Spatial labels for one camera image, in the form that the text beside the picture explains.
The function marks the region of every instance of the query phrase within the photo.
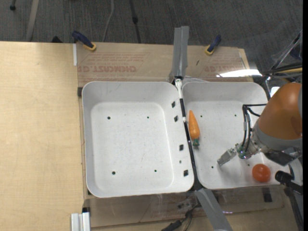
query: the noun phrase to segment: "white tray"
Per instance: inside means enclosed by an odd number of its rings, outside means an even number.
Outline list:
[[[278,170],[290,172],[268,160],[263,153],[244,160],[235,156],[223,166],[217,159],[227,150],[241,143],[244,137],[243,104],[267,103],[267,97],[256,83],[189,82],[183,85],[186,114],[192,110],[200,128],[200,146],[194,147],[197,175],[200,183],[209,189],[226,189],[257,185],[280,184],[275,180]],[[252,107],[260,114],[263,106]],[[257,116],[250,115],[252,126]],[[271,170],[269,182],[253,179],[252,168],[263,163]]]
[[[192,164],[173,85],[91,82],[83,88],[82,101],[86,179],[93,195],[175,193],[192,187]]]

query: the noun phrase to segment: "blue and yellow clamp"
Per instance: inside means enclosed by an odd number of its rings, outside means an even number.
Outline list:
[[[212,55],[214,50],[215,50],[215,47],[218,46],[218,44],[220,43],[221,41],[221,36],[220,35],[217,35],[216,38],[214,39],[214,41],[208,45],[205,49],[205,54],[207,54],[208,56]]]
[[[96,49],[96,45],[94,43],[92,43],[86,36],[84,36],[83,34],[77,32],[77,31],[73,31],[72,33],[72,37],[76,40],[76,41],[80,41],[83,43],[83,47],[86,48],[89,51],[94,51]]]

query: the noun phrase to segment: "orange ball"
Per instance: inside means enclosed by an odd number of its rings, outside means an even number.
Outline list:
[[[270,168],[264,164],[256,164],[252,169],[252,176],[259,182],[270,180]]]

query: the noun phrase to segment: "yellow clamp pad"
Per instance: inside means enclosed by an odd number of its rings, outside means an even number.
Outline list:
[[[86,48],[86,49],[89,50],[89,51],[94,51],[94,50],[96,49],[96,44],[92,43],[92,45],[93,45],[92,48],[90,48],[89,46],[87,46],[87,45],[85,45],[85,44],[83,45],[83,47]]]
[[[207,54],[208,56],[211,56],[211,55],[213,54],[213,52],[215,51],[215,48],[216,48],[216,47],[214,47],[213,50],[212,50],[211,52],[209,52],[209,51],[208,51],[208,48],[210,48],[210,46],[211,46],[211,45],[209,44],[209,45],[206,47],[205,51],[204,51],[205,54]]]

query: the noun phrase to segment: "orange carrot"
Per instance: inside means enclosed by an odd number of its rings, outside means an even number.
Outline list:
[[[198,138],[200,137],[200,129],[196,120],[196,117],[193,114],[193,111],[189,111],[189,123],[188,123],[189,134],[191,139],[193,140],[193,146],[198,146],[199,141]]]

